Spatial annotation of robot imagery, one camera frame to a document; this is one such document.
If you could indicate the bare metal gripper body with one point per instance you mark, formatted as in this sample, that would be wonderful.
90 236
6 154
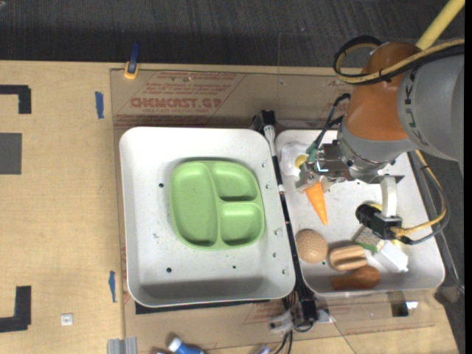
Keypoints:
337 162

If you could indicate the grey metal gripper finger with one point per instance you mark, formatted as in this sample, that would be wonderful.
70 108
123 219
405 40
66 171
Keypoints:
326 184
304 180

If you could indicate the orange carrot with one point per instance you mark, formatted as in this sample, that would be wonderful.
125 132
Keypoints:
319 201

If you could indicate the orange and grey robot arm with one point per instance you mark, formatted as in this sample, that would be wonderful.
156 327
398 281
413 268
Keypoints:
380 101

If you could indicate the white fried egg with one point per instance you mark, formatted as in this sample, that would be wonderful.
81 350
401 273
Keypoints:
289 157

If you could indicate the thin black and white rod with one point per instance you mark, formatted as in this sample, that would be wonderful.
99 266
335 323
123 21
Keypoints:
285 205

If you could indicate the white plastic tray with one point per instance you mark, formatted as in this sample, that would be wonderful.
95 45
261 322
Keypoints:
147 216
343 212

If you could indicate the tan round biscuit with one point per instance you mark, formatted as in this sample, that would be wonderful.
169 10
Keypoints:
311 245

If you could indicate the green and white packet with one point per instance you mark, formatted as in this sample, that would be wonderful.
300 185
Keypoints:
368 240

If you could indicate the tan hot dog bun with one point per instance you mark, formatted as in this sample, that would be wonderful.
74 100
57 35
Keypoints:
347 257

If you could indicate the white plastic bottle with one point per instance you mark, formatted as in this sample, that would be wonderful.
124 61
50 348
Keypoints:
392 258

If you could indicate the brown chicken drumstick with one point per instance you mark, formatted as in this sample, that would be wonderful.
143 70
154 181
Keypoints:
359 278

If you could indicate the green divided plate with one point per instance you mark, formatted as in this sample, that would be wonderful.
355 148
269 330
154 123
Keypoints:
201 205

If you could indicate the brown cardboard board red print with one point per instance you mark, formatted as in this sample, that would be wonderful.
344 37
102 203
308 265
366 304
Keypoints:
177 101

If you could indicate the pale yellow pole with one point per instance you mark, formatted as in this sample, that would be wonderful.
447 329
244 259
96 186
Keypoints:
440 17

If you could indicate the blue and white bottle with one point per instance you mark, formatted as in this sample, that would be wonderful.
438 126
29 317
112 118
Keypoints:
180 346

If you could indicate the small white square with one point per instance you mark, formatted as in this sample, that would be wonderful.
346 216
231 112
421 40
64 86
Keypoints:
66 319

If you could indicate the black cylinder on white bracket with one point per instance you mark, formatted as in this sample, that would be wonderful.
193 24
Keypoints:
378 219

